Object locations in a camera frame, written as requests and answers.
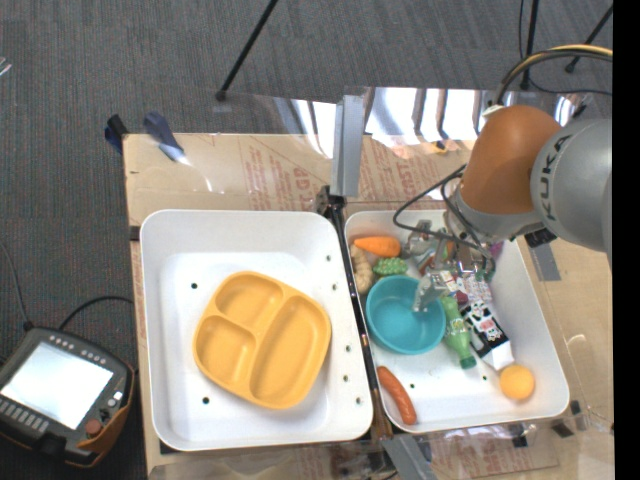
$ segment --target teal bowl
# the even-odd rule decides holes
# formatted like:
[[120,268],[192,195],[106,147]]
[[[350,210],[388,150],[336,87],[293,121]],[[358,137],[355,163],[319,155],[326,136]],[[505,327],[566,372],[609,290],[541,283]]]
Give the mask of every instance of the teal bowl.
[[429,311],[413,311],[418,280],[394,275],[377,281],[369,294],[365,318],[375,342],[398,354],[423,354],[434,348],[444,336],[446,317],[440,304]]

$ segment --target yellow plate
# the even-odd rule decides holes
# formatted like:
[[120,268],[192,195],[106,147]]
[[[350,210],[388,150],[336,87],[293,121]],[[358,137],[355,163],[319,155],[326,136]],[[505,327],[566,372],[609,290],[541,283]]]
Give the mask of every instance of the yellow plate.
[[198,368],[255,404],[286,409],[313,385],[331,339],[320,304],[257,272],[228,276],[213,294],[193,338]]

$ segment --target metal stand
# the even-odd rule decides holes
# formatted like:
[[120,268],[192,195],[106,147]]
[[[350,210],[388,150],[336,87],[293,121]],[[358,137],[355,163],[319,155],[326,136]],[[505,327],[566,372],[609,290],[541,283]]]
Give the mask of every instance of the metal stand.
[[[540,0],[533,0],[531,4],[531,18],[529,20],[529,37],[527,39],[527,51],[526,51],[527,57],[533,53],[533,38],[536,33],[536,21],[538,19],[539,4],[540,4]],[[595,37],[598,35],[598,33],[600,32],[600,30],[602,29],[602,27],[607,22],[607,20],[611,17],[612,14],[613,14],[613,4],[611,4],[611,7],[609,7],[607,12],[604,13],[604,16],[602,16],[598,24],[595,26],[595,28],[593,29],[591,34],[589,34],[589,37],[583,44],[591,44],[593,42]],[[575,66],[579,60],[580,60],[580,57],[574,57],[573,60],[565,66],[564,70],[567,73],[573,73],[573,70],[575,69]],[[522,75],[520,88],[526,91],[527,89],[529,89],[529,83],[530,83],[529,70],[526,69]]]
[[231,82],[233,82],[233,79],[235,78],[236,74],[240,70],[240,67],[244,62],[244,59],[247,57],[247,55],[249,55],[249,51],[251,50],[253,43],[260,35],[260,31],[262,30],[262,27],[264,27],[265,23],[269,19],[269,16],[271,15],[271,11],[273,11],[277,3],[278,3],[278,0],[271,0],[267,5],[267,8],[262,13],[262,16],[260,17],[260,21],[258,21],[258,24],[256,25],[251,36],[249,37],[247,44],[245,44],[244,48],[242,49],[242,52],[240,52],[240,56],[238,57],[238,60],[236,60],[236,63],[233,65],[233,68],[231,68],[231,72],[227,76],[227,79],[224,81],[224,84],[222,84],[222,87],[216,93],[216,99],[218,101],[223,101],[226,98],[227,89],[229,89],[229,87],[231,86]]
[[[538,20],[538,4],[540,0],[533,0],[531,5],[531,18],[529,20],[529,37],[527,39],[527,51],[526,57],[533,53],[533,38],[536,33],[536,21]],[[520,82],[520,88],[523,91],[529,89],[529,70],[526,69],[522,75],[522,81]]]
[[[604,16],[598,22],[598,24],[596,25],[596,28],[593,29],[593,32],[591,32],[591,34],[589,35],[587,40],[584,42],[584,44],[591,44],[593,42],[595,37],[598,35],[598,32],[600,32],[600,30],[602,29],[602,27],[604,26],[604,24],[607,22],[607,20],[612,14],[613,14],[613,4],[611,4],[611,7],[609,7],[609,10],[604,13]],[[573,60],[565,66],[564,70],[567,73],[573,73],[573,70],[576,67],[576,64],[578,63],[579,60],[580,60],[580,57],[574,57]]]

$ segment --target gray floor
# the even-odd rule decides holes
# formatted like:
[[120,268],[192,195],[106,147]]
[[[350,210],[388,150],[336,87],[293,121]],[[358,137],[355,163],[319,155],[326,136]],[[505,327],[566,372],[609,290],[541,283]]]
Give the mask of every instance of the gray floor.
[[[345,86],[494,89],[520,59],[533,0],[280,0],[230,91],[337,102]],[[104,140],[163,114],[177,132],[217,129],[211,111],[269,0],[0,0],[0,240],[24,305],[56,327],[100,295],[132,296],[122,157]],[[520,17],[523,2],[524,14]],[[534,51],[585,41],[613,0],[540,0]],[[613,47],[613,17],[594,44]],[[532,70],[550,90],[612,91],[609,63]],[[595,112],[610,116],[612,100]],[[22,336],[0,257],[0,355]],[[68,330],[135,364],[131,306],[96,304]],[[0,441],[0,479],[142,479],[136,405],[96,468],[55,465]]]

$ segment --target green bottle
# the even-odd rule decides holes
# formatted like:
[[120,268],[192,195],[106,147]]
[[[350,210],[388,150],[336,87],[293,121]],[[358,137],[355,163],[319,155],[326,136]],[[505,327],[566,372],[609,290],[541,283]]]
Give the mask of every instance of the green bottle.
[[442,339],[456,351],[460,357],[460,366],[463,369],[473,368],[476,365],[476,358],[473,357],[469,347],[471,334],[458,310],[458,301],[448,296],[441,297],[440,303],[444,308],[444,314],[447,319],[447,327]]

